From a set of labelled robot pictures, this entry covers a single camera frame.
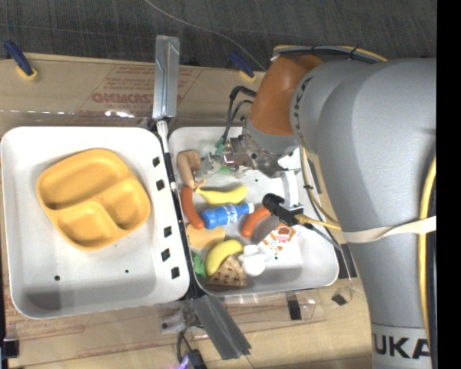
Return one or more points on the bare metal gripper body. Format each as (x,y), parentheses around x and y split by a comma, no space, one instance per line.
(249,156)

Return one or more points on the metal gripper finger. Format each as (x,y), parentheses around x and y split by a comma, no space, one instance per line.
(204,169)

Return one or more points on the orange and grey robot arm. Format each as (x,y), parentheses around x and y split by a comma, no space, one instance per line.
(361,160)

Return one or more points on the tan toy bread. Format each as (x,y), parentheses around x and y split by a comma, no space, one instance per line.
(186,163)

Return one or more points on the yellow banana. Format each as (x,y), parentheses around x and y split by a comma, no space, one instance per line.
(223,196)
(221,254)

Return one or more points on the orange toy sausage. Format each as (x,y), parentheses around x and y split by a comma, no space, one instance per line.
(253,221)
(190,210)

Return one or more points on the blue plastic bottle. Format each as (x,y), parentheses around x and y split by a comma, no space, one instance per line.
(219,215)

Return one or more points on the tan toy biscuit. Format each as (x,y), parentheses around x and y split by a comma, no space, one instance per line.
(203,237)

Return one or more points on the white packet with brown print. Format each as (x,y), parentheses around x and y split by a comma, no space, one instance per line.
(280,238)

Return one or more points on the green toy broccoli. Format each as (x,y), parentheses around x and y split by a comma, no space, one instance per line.
(198,265)

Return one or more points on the white plastic toy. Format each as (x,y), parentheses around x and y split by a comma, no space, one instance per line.
(253,263)

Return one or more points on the toy pizza slice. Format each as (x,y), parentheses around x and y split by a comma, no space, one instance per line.
(230,277)

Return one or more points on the orange divided plate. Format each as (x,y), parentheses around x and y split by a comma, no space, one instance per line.
(88,190)

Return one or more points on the white plastic tray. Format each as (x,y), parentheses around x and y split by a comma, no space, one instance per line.
(100,283)
(311,263)

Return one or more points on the brown cardboard board red print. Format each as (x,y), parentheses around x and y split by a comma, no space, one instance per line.
(80,87)

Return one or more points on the black cylinder on white bracket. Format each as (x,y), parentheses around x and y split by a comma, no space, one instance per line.
(277,205)

